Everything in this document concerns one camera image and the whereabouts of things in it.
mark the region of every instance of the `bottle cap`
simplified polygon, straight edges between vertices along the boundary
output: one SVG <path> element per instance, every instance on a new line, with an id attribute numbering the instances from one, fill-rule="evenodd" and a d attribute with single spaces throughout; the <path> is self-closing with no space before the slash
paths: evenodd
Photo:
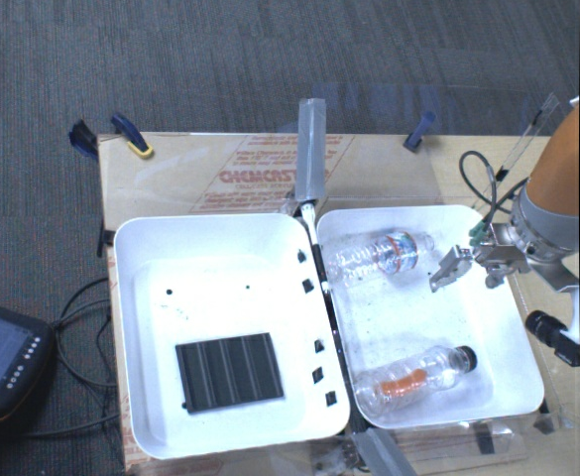
<path id="1" fill-rule="evenodd" d="M 466 360 L 468 361 L 468 368 L 466 369 L 466 372 L 475 370 L 477 367 L 477 355 L 475 354 L 475 351 L 473 351 L 472 348 L 467 345 L 460 345 L 457 347 L 457 349 L 466 356 Z"/>

